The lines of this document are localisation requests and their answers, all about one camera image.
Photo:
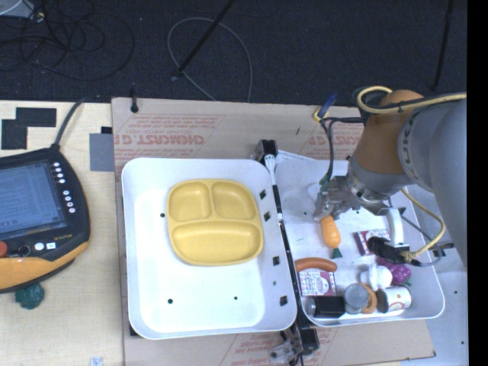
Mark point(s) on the yellow divided plate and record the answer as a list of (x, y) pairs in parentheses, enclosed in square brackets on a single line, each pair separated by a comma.
[(215, 238)]

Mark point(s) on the purple grapes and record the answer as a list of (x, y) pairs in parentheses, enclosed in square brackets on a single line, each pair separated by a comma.
[(401, 275)]

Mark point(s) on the red and white carton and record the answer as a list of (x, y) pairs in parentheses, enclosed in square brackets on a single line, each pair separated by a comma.
[(365, 237)]

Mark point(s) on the brown doughnut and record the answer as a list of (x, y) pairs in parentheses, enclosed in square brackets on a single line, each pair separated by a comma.
[(371, 299)]

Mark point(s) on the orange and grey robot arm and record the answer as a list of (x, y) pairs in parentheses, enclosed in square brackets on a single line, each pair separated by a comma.
[(431, 147)]

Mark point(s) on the orange carrot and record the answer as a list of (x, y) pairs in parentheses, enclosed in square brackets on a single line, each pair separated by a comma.
[(331, 234)]

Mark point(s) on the small white bottle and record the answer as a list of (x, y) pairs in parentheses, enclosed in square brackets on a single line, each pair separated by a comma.
[(378, 277)]

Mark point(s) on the grey can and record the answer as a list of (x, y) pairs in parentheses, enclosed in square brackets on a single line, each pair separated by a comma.
[(355, 297)]

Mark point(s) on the brown sausage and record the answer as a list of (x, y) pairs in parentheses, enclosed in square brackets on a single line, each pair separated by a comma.
[(315, 264)]

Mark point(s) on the white cup with orange print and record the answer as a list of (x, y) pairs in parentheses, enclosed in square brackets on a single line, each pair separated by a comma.
[(398, 299)]

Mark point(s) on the white plastic tray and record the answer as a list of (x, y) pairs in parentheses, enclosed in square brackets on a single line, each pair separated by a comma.
[(198, 299), (381, 216)]

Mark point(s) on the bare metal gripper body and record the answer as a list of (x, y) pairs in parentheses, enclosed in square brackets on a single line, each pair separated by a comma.
[(341, 194)]

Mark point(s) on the pink and white carton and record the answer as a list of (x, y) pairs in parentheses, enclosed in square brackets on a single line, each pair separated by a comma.
[(316, 283)]

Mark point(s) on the brown cardboard board red print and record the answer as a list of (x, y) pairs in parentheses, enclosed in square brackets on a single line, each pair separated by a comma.
[(228, 135)]

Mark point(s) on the small black box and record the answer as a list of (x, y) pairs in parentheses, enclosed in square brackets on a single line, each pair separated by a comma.
[(328, 306)]

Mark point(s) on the green broccoli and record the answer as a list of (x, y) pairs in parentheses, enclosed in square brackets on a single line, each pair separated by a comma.
[(29, 296)]

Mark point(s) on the thin black and white rod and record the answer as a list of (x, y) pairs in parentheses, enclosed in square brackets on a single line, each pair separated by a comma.
[(281, 219)]

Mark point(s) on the black cylinder on white bracket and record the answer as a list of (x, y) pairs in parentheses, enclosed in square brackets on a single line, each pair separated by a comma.
[(395, 251)]

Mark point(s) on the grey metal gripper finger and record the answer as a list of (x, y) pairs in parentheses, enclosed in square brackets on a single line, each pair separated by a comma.
[(339, 212), (320, 209)]

